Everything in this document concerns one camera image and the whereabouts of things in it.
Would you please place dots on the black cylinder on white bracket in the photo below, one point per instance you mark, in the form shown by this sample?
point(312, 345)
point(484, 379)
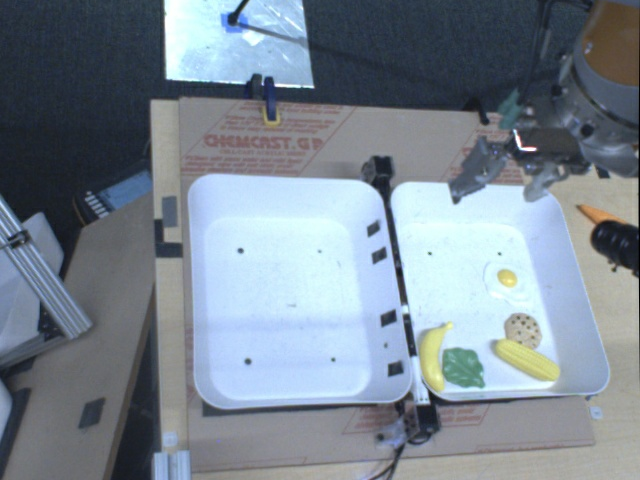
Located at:
point(617, 243)

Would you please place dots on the white plastic tray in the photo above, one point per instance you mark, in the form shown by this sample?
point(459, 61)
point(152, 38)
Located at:
point(460, 278)
point(280, 293)

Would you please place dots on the yellow corn cob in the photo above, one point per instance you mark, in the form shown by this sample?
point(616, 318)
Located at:
point(527, 359)

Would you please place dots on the green leaf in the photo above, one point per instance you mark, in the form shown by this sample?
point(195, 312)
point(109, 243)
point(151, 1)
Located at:
point(463, 368)

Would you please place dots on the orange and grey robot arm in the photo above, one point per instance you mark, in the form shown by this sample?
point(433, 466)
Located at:
point(610, 38)

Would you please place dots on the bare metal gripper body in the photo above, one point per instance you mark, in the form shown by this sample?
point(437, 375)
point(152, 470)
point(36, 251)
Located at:
point(550, 143)

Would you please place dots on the brown cardboard board red print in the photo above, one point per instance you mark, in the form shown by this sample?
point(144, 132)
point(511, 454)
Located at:
point(300, 443)

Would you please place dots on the white and yellow fried egg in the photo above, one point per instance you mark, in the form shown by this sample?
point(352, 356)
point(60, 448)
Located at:
point(506, 280)

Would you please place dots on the yellow banana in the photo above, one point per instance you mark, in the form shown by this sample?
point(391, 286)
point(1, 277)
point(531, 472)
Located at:
point(431, 358)

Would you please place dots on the tan chocolate chip biscuit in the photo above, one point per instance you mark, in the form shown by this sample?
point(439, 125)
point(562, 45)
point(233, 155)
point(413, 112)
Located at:
point(522, 329)

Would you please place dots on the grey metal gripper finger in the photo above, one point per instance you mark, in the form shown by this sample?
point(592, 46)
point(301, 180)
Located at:
point(475, 173)
point(542, 183)

